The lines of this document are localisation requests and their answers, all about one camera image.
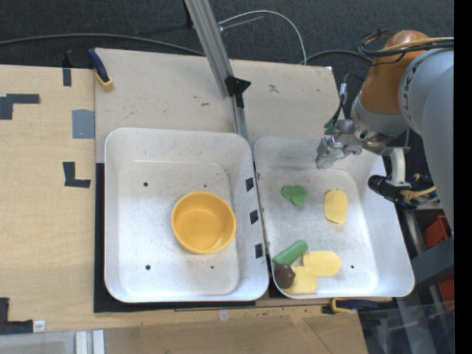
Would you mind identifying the green broccoli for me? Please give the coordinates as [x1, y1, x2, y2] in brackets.
[280, 184, 308, 208]

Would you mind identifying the pale wooden board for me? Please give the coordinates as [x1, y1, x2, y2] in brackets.
[94, 47, 394, 309]

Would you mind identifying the white plastic tray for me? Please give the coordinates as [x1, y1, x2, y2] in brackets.
[253, 136, 416, 300]
[104, 126, 270, 304]

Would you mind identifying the black cylinder on white bracket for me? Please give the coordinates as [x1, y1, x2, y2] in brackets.
[367, 147, 414, 204]

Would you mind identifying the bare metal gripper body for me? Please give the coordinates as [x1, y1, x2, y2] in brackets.
[333, 119, 411, 157]

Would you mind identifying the yellow bowl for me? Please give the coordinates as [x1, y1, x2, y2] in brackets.
[170, 191, 237, 255]

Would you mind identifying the brown round toy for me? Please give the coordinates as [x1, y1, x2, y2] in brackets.
[274, 263, 297, 289]

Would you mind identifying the yellow oval slice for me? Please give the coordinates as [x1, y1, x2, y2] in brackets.
[283, 265, 319, 295]
[302, 250, 342, 278]
[323, 189, 349, 225]

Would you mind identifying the green cylinder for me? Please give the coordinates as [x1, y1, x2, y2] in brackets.
[271, 239, 309, 267]

